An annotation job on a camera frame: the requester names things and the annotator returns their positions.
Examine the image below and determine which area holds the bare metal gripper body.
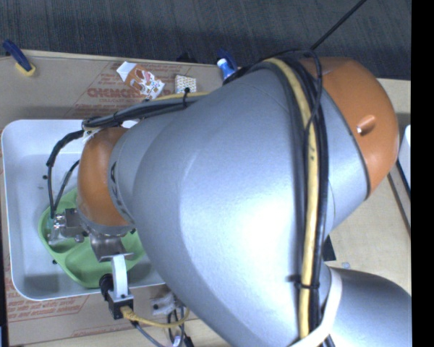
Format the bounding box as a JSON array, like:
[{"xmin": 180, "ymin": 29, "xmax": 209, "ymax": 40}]
[{"xmin": 46, "ymin": 207, "xmax": 135, "ymax": 263}]

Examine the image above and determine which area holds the green divided plate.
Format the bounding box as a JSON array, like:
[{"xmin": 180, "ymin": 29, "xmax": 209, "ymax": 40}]
[{"xmin": 38, "ymin": 188, "xmax": 148, "ymax": 289}]

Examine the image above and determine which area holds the white plastic tray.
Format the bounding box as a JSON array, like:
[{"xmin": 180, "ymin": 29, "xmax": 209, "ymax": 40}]
[{"xmin": 0, "ymin": 119, "xmax": 168, "ymax": 301}]

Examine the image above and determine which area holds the brown cardboard board red print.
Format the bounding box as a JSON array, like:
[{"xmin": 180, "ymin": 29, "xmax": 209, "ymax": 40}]
[{"xmin": 0, "ymin": 48, "xmax": 242, "ymax": 347}]

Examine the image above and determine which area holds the white and orange carton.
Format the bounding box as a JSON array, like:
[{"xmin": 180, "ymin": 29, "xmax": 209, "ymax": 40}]
[{"xmin": 116, "ymin": 61, "xmax": 166, "ymax": 103}]

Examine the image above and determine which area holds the small yellow patterned box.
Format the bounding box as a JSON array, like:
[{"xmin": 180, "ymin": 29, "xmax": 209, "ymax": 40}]
[{"xmin": 174, "ymin": 74, "xmax": 197, "ymax": 95}]

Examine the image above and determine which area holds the blue bottle with white cap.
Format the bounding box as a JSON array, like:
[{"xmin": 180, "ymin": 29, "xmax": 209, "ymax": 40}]
[{"xmin": 216, "ymin": 58, "xmax": 239, "ymax": 82}]

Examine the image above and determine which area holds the black cylinder on white bracket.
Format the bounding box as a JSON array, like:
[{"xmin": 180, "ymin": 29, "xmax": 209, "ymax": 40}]
[{"xmin": 98, "ymin": 254, "xmax": 135, "ymax": 320}]

